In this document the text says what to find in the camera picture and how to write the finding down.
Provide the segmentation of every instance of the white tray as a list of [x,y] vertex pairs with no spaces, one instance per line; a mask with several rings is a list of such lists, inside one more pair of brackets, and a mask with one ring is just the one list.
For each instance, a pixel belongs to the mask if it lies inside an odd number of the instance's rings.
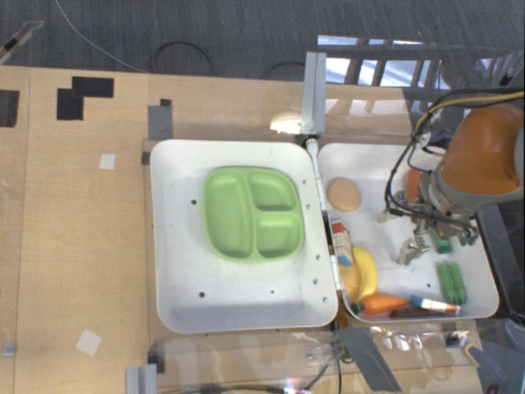
[[[407,298],[419,295],[445,301],[436,265],[456,262],[468,293],[468,302],[462,306],[459,318],[490,317],[498,308],[499,296],[481,238],[474,246],[465,247],[461,247],[457,238],[454,238],[451,254],[438,254],[433,250],[414,259],[409,266],[396,263],[401,244],[413,237],[414,225],[410,218],[395,218],[378,223],[377,217],[385,209],[384,191],[390,170],[403,149],[402,146],[374,144],[328,144],[322,148],[319,166],[325,189],[334,178],[344,177],[358,186],[362,196],[358,209],[352,213],[332,210],[332,218],[342,219],[349,228],[353,245],[367,249],[376,260],[380,292]],[[437,164],[437,160],[436,157],[424,155],[413,162],[430,168]],[[409,167],[404,162],[393,183],[394,193],[406,188],[408,172]],[[425,236],[425,239],[432,246],[431,237]],[[393,321],[385,315],[366,318],[360,315],[358,318],[371,323]]]
[[[235,263],[212,252],[203,229],[203,182],[210,171],[228,166],[270,167],[294,182],[305,234],[297,254]],[[166,140],[152,152],[151,176],[157,309],[168,328],[199,333],[318,327],[335,317],[336,289],[304,149],[287,143]]]

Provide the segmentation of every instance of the marker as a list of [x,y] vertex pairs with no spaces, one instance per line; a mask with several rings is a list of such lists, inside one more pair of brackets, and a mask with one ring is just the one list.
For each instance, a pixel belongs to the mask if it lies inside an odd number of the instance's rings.
[[461,307],[458,305],[447,304],[438,300],[426,299],[420,296],[410,296],[410,304],[419,308],[429,309],[430,311],[439,311],[450,315],[459,315]]

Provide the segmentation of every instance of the round tan object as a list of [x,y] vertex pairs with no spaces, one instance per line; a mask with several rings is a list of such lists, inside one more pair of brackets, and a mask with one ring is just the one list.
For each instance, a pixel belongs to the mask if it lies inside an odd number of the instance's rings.
[[359,188],[346,178],[336,178],[326,189],[328,202],[340,212],[353,212],[361,204]]

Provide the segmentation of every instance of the yellow cable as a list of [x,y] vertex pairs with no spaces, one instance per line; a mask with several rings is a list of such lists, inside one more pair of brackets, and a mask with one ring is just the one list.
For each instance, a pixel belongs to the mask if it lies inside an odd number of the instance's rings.
[[460,103],[469,103],[469,102],[496,102],[496,101],[508,101],[509,99],[516,99],[516,98],[523,98],[524,92],[514,92],[512,94],[502,94],[502,95],[495,95],[495,96],[472,96],[469,98],[458,98],[458,99],[452,99],[450,101],[446,101],[443,103],[439,103],[434,107],[430,107],[427,112],[425,112],[425,115],[423,115],[421,118],[419,118],[418,123],[416,124],[415,131],[418,132],[419,127],[423,122],[435,111],[438,109],[451,107],[453,105],[458,105]]

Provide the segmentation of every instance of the dark floor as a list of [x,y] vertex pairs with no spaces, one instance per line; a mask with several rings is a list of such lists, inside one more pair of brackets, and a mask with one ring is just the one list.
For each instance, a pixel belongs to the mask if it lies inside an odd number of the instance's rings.
[[[319,34],[523,50],[525,0],[58,0],[78,31],[141,71],[302,80]],[[79,38],[53,0],[0,0],[0,44],[44,27],[9,64],[128,71]],[[280,66],[279,63],[295,64]],[[523,202],[503,219],[523,266]]]

